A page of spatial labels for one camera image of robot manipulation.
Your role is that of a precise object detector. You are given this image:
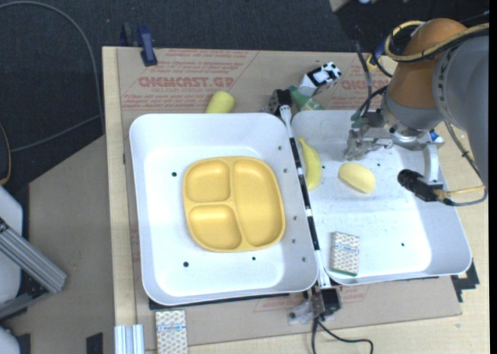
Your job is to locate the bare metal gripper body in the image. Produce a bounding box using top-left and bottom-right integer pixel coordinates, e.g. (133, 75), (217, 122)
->
(350, 110), (434, 152)

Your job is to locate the yellow oval bread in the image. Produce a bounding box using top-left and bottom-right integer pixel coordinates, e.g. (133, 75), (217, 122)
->
(204, 90), (236, 115)
(337, 161), (377, 195)

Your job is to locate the yellow banana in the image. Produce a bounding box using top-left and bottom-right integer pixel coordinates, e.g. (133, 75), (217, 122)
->
(297, 136), (323, 192)

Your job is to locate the thin black and white rod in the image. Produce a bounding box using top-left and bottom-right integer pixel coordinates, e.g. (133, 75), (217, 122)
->
(280, 105), (331, 288)

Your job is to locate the green bottle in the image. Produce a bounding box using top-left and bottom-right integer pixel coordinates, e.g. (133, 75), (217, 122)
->
(288, 85), (325, 111)

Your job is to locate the black and white carton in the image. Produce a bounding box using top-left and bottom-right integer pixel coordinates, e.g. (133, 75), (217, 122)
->
(297, 61), (343, 98)

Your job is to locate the white plastic tray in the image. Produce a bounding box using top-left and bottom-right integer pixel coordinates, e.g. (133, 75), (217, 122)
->
(128, 112), (320, 306)
(290, 109), (473, 286)

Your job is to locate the yellow patterned carton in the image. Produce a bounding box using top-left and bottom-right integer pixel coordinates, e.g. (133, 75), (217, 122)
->
(155, 308), (189, 354)
(329, 231), (361, 278)

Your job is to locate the yellow divided plate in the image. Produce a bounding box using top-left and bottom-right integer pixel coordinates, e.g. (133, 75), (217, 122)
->
(182, 155), (287, 255)

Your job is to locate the brown cardboard board red print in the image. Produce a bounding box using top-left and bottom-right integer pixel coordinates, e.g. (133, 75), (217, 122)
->
(116, 47), (464, 346)

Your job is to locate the black cylinder on white bracket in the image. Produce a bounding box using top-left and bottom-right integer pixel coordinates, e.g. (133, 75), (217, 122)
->
(397, 131), (446, 203)

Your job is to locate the black block with thin wires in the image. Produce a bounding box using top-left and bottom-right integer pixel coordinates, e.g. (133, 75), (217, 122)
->
(309, 286), (343, 321)
(266, 88), (294, 115)

